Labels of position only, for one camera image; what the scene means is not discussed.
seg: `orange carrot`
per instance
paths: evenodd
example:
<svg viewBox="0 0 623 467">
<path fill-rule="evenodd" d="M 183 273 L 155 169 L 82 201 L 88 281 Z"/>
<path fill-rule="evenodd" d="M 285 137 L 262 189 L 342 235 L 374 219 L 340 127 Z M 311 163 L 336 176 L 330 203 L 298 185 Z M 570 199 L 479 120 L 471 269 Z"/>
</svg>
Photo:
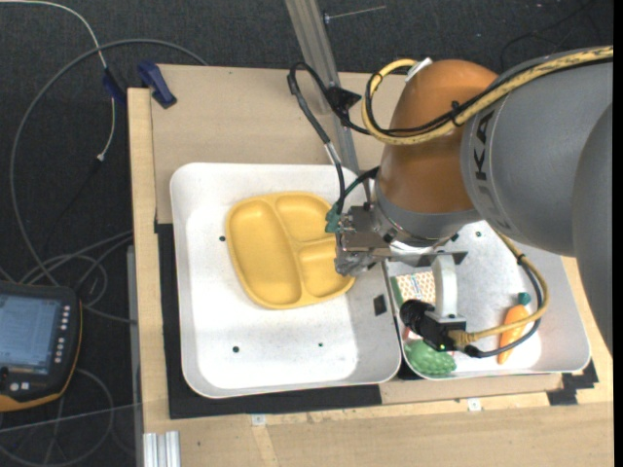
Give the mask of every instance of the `orange carrot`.
<svg viewBox="0 0 623 467">
<path fill-rule="evenodd" d="M 530 294 L 528 294 L 527 292 L 519 293 L 517 301 L 518 301 L 518 304 L 511 307 L 506 312 L 506 317 L 504 318 L 504 325 L 506 325 L 507 323 L 513 323 L 518 320 L 522 320 L 523 318 L 526 318 L 527 316 L 530 315 L 530 313 L 526 309 L 526 305 L 531 301 Z M 502 335 L 499 338 L 499 347 L 504 347 L 510 344 L 511 342 L 516 341 L 518 338 L 520 338 L 524 334 L 524 329 L 526 329 L 526 325 L 522 325 L 520 327 L 517 327 L 516 329 L 511 329 L 506 332 L 502 332 Z M 512 352 L 512 349 L 508 349 L 507 351 L 504 351 L 503 353 L 499 353 L 497 355 L 497 363 L 499 365 L 504 363 L 510 356 L 511 352 Z"/>
</svg>

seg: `yellow cable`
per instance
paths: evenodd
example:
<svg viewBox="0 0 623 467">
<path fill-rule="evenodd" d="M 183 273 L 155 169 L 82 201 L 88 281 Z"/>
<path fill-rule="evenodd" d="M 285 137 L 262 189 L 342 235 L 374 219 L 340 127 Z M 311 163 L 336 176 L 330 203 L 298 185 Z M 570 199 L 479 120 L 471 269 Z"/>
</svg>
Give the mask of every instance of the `yellow cable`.
<svg viewBox="0 0 623 467">
<path fill-rule="evenodd" d="M 494 102 L 504 97 L 510 91 L 515 90 L 518 87 L 525 85 L 526 83 L 532 80 L 535 80 L 536 78 L 539 78 L 551 72 L 558 71 L 561 69 L 566 69 L 568 67 L 572 67 L 578 64 L 594 62 L 597 60 L 602 60 L 602 59 L 610 58 L 610 57 L 614 57 L 614 46 L 600 47 L 600 48 L 591 49 L 588 51 L 568 54 L 568 55 L 564 55 L 564 56 L 549 60 L 547 62 L 543 62 L 541 64 L 537 64 L 536 66 L 533 66 L 527 69 L 526 71 L 519 73 L 512 80 L 509 80 L 508 82 L 500 85 L 499 87 L 487 93 L 481 99 L 476 101 L 473 105 L 469 106 L 463 112 L 458 114 L 457 117 L 454 119 L 454 121 L 457 125 L 462 125 L 469 118 L 471 118 L 472 116 L 475 116 L 478 112 L 482 111 L 483 109 L 486 109 L 487 107 L 492 105 Z M 406 58 L 406 59 L 396 60 L 392 62 L 391 64 L 388 64 L 387 66 L 385 66 L 381 71 L 375 74 L 371 79 L 370 100 L 372 100 L 374 93 L 376 92 L 377 88 L 379 87 L 379 85 L 381 84 L 385 76 L 387 76 L 389 73 L 391 73 L 392 71 L 395 71 L 396 69 L 400 67 L 413 66 L 414 64 L 417 64 L 417 63 L 418 62 L 416 60 Z M 385 133 L 378 131 L 372 125 L 372 122 L 370 121 L 370 116 L 368 114 L 366 102 L 363 102 L 363 106 L 361 109 L 361 117 L 363 118 L 363 123 L 368 128 L 368 131 L 370 131 L 370 133 L 374 135 L 375 138 L 389 145 L 420 144 L 420 143 L 432 140 L 434 138 L 446 135 L 456 128 L 455 123 L 453 123 L 452 121 L 447 121 L 437 128 L 423 129 L 420 131 L 412 131 L 412 132 L 402 132 L 402 133 L 397 132 L 394 135 L 387 135 Z"/>
<path fill-rule="evenodd" d="M 497 233 L 497 235 L 499 236 L 499 238 L 501 238 L 502 242 L 506 244 L 506 247 L 510 249 L 510 251 L 515 255 L 516 258 L 519 258 L 520 256 L 522 257 L 522 263 L 526 265 L 526 267 L 528 267 L 530 271 L 534 274 L 534 277 L 536 278 L 536 280 L 541 286 L 543 301 L 541 303 L 541 306 L 532 315 L 527 316 L 526 318 L 523 318 L 522 320 L 517 320 L 516 322 L 513 322 L 513 323 L 509 323 L 505 325 L 498 325 L 497 327 L 493 327 L 491 329 L 487 329 L 487 330 L 480 331 L 480 332 L 469 333 L 465 331 L 450 331 L 448 335 L 455 341 L 458 347 L 466 347 L 468 344 L 475 342 L 477 340 L 480 340 L 482 338 L 495 336 L 497 334 L 501 334 L 502 332 L 506 332 L 506 331 L 509 331 L 515 328 L 523 327 L 526 324 L 529 324 L 539 319 L 541 316 L 543 316 L 543 313 L 545 313 L 545 311 L 547 310 L 547 307 L 549 306 L 549 288 L 547 286 L 547 282 L 543 278 L 543 275 L 541 275 L 538 268 L 534 265 L 532 261 L 530 261 L 526 256 L 522 254 L 519 248 L 517 248 L 517 246 L 513 244 L 513 242 L 511 242 L 511 240 L 508 237 L 502 235 L 501 233 Z"/>
</svg>

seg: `metal pole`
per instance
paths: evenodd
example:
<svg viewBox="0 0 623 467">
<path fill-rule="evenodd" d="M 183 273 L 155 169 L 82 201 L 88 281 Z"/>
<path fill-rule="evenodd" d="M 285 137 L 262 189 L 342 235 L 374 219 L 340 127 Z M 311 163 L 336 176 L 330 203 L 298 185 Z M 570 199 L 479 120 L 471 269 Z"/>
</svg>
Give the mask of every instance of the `metal pole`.
<svg viewBox="0 0 623 467">
<path fill-rule="evenodd" d="M 305 62 L 318 73 L 326 85 L 338 87 L 340 85 L 338 71 L 316 0 L 285 0 L 285 5 L 292 19 Z M 345 167 L 358 173 L 359 164 L 350 129 L 342 126 L 335 116 L 331 118 L 333 128 L 331 131 L 333 132 L 329 134 L 333 135 L 331 138 L 334 142 L 337 141 L 342 162 Z"/>
</svg>

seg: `display screen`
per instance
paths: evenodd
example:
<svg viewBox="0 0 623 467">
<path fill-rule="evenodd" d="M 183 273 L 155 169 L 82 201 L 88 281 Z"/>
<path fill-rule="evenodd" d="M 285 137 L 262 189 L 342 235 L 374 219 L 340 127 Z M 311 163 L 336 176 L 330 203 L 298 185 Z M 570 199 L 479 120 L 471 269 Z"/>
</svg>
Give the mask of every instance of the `display screen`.
<svg viewBox="0 0 623 467">
<path fill-rule="evenodd" d="M 0 294 L 0 367 L 47 373 L 60 303 Z"/>
</svg>

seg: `yellow divided plate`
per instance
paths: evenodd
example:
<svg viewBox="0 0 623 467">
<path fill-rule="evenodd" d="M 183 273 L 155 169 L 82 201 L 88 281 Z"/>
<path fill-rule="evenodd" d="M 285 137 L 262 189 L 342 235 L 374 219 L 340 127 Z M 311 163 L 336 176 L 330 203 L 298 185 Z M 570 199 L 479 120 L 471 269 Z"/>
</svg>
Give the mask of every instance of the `yellow divided plate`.
<svg viewBox="0 0 623 467">
<path fill-rule="evenodd" d="M 248 198 L 227 215 L 227 241 L 238 278 L 259 305 L 291 308 L 344 294 L 354 277 L 335 272 L 335 237 L 324 231 L 329 203 L 288 192 Z"/>
</svg>

